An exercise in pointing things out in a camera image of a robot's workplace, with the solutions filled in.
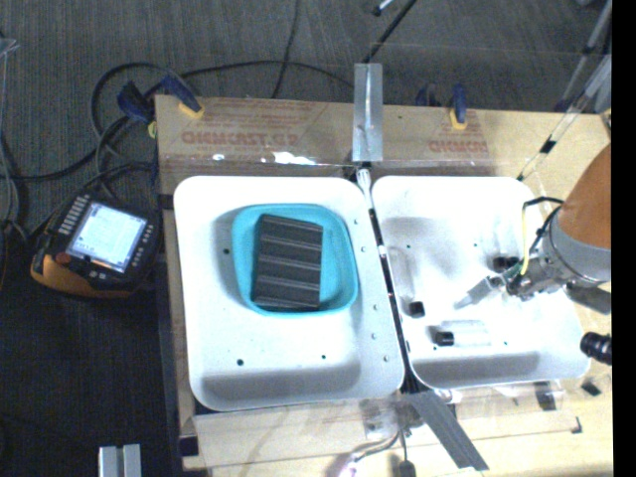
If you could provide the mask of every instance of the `white tray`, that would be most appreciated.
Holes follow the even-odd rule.
[[[240,299],[232,256],[236,213],[258,204],[318,204],[345,222],[360,293],[344,310],[265,316]],[[192,177],[174,196],[190,384],[207,408],[230,411],[310,401],[380,398],[404,366],[359,188],[338,178]]]
[[[415,375],[436,389],[548,381],[583,375],[582,329],[562,291],[523,302],[505,292],[456,308],[495,256],[522,256],[522,205],[535,196],[497,177],[383,177],[372,196],[387,248]],[[528,245],[543,223],[527,209]],[[425,315],[409,315],[412,301]],[[433,334],[446,328],[453,346]]]

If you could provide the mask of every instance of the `blue tray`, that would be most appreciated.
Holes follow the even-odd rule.
[[[320,272],[320,305],[317,311],[277,313],[254,304],[251,286],[254,276],[258,220],[270,215],[314,223],[323,228]],[[344,222],[332,211],[320,205],[268,204],[242,209],[232,226],[232,246],[238,291],[251,309],[272,316],[297,317],[320,315],[347,309],[358,297],[358,272],[351,240]]]

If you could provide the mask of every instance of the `brown cylinder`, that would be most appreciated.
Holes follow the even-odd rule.
[[[571,238],[611,249],[611,143],[590,163],[558,211]]]

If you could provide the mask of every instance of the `screen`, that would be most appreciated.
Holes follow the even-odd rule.
[[[147,221],[97,202],[90,204],[67,253],[123,272]]]

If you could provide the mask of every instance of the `gray carpet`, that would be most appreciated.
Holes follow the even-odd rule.
[[[376,17],[381,1],[298,0],[291,63],[277,97],[352,102],[354,63],[408,0]],[[271,97],[280,64],[217,68],[283,59],[294,13],[294,0],[0,2],[0,31],[20,45],[9,61],[2,137],[22,177],[19,223],[27,232],[94,174],[86,164],[54,180],[24,179],[93,150],[89,103],[102,75],[135,62],[179,73],[208,69],[188,77],[200,95]],[[471,107],[550,111],[603,4],[417,0],[372,59],[384,66],[385,103],[414,104],[427,83],[443,102],[462,82]],[[115,97],[128,80],[146,90],[162,76],[135,68],[109,78],[97,94],[97,125],[121,116]],[[140,130],[114,144],[125,157],[154,158],[154,142]],[[112,189],[153,206],[152,180],[131,173]],[[2,181],[0,188],[1,206]],[[98,447],[123,443],[141,443],[144,476],[171,475],[154,293],[117,302],[52,293],[28,276],[31,249],[15,247],[0,291],[0,475],[96,475]]]

